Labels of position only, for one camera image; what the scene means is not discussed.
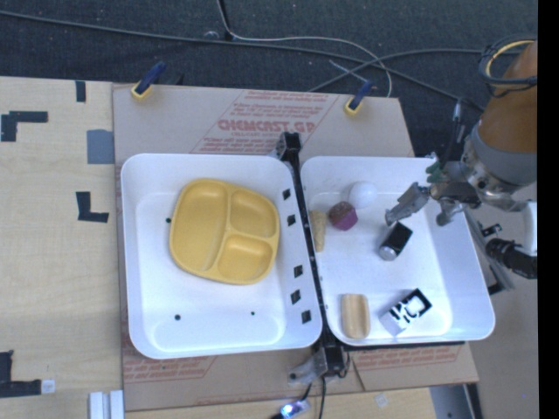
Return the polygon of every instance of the white egg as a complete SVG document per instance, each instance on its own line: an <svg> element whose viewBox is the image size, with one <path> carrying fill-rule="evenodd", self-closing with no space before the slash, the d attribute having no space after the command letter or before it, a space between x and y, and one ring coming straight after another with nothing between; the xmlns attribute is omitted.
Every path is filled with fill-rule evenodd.
<svg viewBox="0 0 559 419"><path fill-rule="evenodd" d="M348 195L348 202L351 203L356 210L367 208L375 199L378 191L376 186L371 182L356 182L351 186Z"/></svg>

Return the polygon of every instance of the cardboard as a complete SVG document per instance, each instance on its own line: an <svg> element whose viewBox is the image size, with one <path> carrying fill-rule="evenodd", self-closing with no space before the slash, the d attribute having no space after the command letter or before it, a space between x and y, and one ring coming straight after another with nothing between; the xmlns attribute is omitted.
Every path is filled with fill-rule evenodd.
<svg viewBox="0 0 559 419"><path fill-rule="evenodd" d="M365 98L347 115L349 95L155 86L144 101L131 86L114 86L114 148L121 288L122 372L127 411L299 397L291 368L311 349L156 361L128 336L122 247L120 171L140 153L248 154L273 152L282 131L299 132L301 162L316 155L413 156L398 100ZM478 380L469 346L380 348L349 354L345 378L329 394L425 387ZM315 384L311 395L321 387Z"/></svg>

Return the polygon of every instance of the yellow plate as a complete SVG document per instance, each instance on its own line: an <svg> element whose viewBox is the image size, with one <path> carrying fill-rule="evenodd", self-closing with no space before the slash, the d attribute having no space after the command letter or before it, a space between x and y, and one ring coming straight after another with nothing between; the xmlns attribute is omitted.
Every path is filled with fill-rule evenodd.
<svg viewBox="0 0 559 419"><path fill-rule="evenodd" d="M273 267L280 240L275 205L250 189L199 179L181 191L169 248L176 264L197 276L254 284Z"/></svg>

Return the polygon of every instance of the dark background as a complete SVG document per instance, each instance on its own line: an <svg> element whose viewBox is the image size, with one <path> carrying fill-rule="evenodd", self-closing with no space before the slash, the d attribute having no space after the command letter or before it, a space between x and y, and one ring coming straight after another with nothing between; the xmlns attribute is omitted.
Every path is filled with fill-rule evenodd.
<svg viewBox="0 0 559 419"><path fill-rule="evenodd" d="M177 84L182 77L187 86L355 93L362 82L352 76L323 84L341 73L330 60L352 68L371 59L356 46L331 40L252 42L257 46L247 46L239 39L339 38L378 57L415 52L386 59L384 64L435 88L392 72L390 96L402 104L416 155L432 151L441 155L449 141L456 98L473 102L465 106L467 127L477 121L489 100L478 73L481 52L504 37L537 35L538 31L538 0L223 3L235 39L227 35L217 0L0 0L0 11L184 38L132 36L0 12L0 75L135 82L163 60L168 68L162 83ZM270 45L341 57L271 49ZM431 49L455 51L418 52ZM385 72L367 67L358 73L374 81L372 96L389 95ZM459 152L454 151L452 158Z"/></svg>

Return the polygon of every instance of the white cable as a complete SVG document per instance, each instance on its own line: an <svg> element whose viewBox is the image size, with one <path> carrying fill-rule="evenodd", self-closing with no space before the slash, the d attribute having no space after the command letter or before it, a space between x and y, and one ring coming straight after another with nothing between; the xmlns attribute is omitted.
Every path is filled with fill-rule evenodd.
<svg viewBox="0 0 559 419"><path fill-rule="evenodd" d="M244 38L244 37L239 36L238 34L234 33L231 30L231 28L229 27L229 24L227 24L227 19L225 18L224 9L221 7L221 2L219 0L216 0L216 2L217 2L217 8L219 9L219 14L221 16L221 20L222 20L222 23L225 27L225 30L234 39L242 40L242 41L245 41L245 42L286 42L286 41L292 41L292 40L320 40L320 41L328 41L328 42L337 42L337 43L340 43L340 44L351 45L351 46L361 50L362 52L365 52L366 54L371 56L374 60L378 61L378 64L382 68L384 68L383 62L378 58L378 56L376 54L374 54L370 50L367 50L365 47L363 47L359 44L356 44L355 42L351 42L350 40L346 40L346 39L343 39L343 38L328 38L328 37L322 37L322 36L292 36L292 37L287 37L287 38ZM390 73L388 72L388 70L384 70L384 72L386 73L386 78L388 79L388 84L389 84L389 89L388 89L388 93L387 93L386 97L389 98L390 95L392 94L392 77L390 76Z"/></svg>

